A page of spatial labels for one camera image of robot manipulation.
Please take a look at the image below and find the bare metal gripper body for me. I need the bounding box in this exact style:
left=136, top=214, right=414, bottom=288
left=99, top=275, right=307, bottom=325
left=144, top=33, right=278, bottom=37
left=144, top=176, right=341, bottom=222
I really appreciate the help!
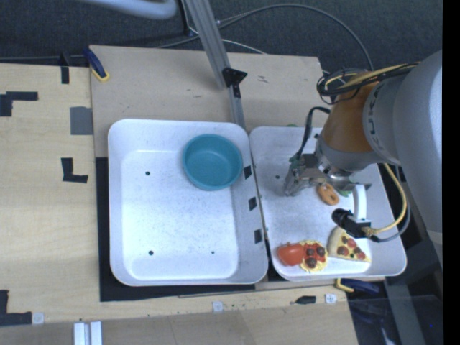
left=286, top=153, right=362, bottom=190

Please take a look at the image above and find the brown pretzel biscuit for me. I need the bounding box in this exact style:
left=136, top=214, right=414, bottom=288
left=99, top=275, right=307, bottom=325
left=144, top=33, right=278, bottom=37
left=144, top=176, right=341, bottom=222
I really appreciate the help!
left=316, top=182, right=341, bottom=207

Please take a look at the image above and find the white plastic tray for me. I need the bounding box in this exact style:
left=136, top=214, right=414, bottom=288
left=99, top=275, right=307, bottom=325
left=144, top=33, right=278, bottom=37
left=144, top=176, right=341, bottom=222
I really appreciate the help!
left=107, top=118, right=270, bottom=288
left=248, top=125, right=408, bottom=283

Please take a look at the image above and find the red rounded toy food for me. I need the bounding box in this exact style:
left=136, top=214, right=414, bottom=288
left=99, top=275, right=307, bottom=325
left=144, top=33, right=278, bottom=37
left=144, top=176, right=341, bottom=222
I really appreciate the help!
left=276, top=242, right=306, bottom=267

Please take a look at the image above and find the round yellow pizza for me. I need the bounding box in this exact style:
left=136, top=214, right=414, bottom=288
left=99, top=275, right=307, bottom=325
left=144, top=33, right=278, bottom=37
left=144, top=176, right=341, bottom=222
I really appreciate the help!
left=298, top=239, right=329, bottom=274

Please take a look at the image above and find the pizza slice with red toppings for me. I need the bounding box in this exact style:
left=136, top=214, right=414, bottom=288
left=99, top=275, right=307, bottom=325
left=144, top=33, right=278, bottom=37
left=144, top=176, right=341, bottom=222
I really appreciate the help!
left=326, top=225, right=372, bottom=264

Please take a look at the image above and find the teal bowl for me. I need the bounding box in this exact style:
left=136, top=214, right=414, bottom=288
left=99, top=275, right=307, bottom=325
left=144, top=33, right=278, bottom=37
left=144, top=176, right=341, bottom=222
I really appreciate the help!
left=181, top=133, right=244, bottom=193

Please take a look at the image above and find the pale wood board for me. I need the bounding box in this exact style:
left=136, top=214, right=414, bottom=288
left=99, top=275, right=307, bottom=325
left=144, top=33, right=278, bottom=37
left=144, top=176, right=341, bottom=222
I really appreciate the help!
left=88, top=45, right=349, bottom=301

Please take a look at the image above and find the black cylinder on white bracket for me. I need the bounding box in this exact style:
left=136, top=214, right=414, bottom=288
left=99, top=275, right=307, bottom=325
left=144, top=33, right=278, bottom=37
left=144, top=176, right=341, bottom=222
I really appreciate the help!
left=331, top=184, right=373, bottom=239

